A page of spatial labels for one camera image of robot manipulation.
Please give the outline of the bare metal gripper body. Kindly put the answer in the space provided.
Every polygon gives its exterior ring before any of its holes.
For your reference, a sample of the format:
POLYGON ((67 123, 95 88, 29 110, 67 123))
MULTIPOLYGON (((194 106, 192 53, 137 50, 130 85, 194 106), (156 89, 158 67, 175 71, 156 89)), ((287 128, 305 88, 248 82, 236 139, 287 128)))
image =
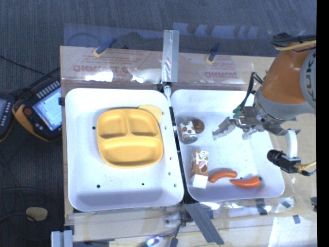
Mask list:
POLYGON ((282 120, 278 120, 265 113, 260 107, 244 106, 235 109, 235 125, 239 128, 257 129, 257 132, 267 131, 277 136, 286 134, 286 130, 281 127, 282 120))

